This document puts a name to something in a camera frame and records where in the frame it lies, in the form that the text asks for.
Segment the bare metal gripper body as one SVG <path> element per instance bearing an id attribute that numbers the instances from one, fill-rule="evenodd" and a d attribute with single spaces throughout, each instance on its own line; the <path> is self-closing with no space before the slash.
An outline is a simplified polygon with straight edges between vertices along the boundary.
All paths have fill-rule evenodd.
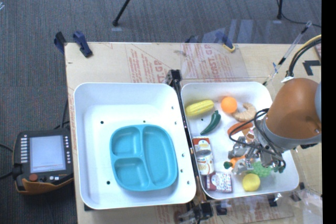
<path id="1" fill-rule="evenodd" d="M 259 148 L 259 158 L 263 167 L 285 168 L 286 162 L 283 159 L 283 149 L 276 146 L 268 138 L 262 124 L 255 124 L 254 127 L 255 145 Z"/>

